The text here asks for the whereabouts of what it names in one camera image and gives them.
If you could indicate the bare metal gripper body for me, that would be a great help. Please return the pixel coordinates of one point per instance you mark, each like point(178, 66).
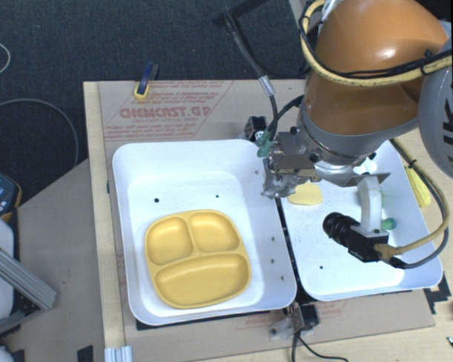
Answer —
point(290, 157)

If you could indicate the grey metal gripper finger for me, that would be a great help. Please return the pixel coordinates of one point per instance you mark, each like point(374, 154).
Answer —
point(273, 187)
point(290, 186)

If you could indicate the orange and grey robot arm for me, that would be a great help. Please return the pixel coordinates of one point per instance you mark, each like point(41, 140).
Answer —
point(370, 41)

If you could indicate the pale yellow flat toy food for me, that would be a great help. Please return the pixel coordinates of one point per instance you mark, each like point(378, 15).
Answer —
point(306, 196)

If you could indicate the thin black rod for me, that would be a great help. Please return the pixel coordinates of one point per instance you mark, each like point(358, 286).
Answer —
point(288, 248)

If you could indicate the white plastic tray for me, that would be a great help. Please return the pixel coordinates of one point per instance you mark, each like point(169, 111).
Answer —
point(337, 280)
point(196, 166)

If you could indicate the green toy vegetable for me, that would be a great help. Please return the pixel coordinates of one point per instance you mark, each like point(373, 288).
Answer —
point(389, 223)

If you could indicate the yellow divided plate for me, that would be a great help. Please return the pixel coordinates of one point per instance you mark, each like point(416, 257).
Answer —
point(200, 274)

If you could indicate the brown cardboard board red print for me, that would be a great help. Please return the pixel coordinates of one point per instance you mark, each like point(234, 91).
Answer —
point(172, 115)

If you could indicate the yellow corn cob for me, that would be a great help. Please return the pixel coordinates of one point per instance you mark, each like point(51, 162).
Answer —
point(419, 188)

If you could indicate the black cylinder on white bracket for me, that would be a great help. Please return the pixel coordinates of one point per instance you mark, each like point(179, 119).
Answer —
point(347, 233)

